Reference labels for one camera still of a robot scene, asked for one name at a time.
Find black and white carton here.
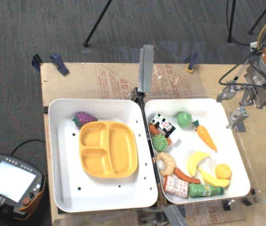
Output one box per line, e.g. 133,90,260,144
149,113,177,138

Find green broccoli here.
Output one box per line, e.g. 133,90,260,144
152,133,169,153

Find purple grapes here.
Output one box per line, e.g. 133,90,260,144
72,112,98,128

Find beige croissant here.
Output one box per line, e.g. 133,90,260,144
156,152,177,177

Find orange sausage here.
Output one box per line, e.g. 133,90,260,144
148,124,172,146

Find red and white carton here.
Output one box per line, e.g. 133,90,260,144
163,175,189,199

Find green apple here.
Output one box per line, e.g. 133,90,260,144
176,111,193,128

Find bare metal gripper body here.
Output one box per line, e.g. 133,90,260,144
243,65,266,110

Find yellow divided plate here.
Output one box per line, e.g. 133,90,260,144
78,121,139,179

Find thin black rod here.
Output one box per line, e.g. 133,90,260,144
136,97,168,208

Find yellow banana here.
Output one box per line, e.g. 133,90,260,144
197,166,231,188
187,151,211,178

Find orange carrot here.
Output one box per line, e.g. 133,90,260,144
192,119,218,153

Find yellow-orange ball fruit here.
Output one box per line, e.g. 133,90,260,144
214,163,232,180

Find green bottle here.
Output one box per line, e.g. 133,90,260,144
188,183,225,198

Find red-brown sausage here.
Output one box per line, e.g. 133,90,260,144
173,167,201,185

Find white plastic tray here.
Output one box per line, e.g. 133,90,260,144
48,98,159,213
144,98,251,205

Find brown cardboard board red print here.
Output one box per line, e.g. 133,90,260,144
40,62,266,226

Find black block with wires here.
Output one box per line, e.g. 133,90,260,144
130,87,146,104

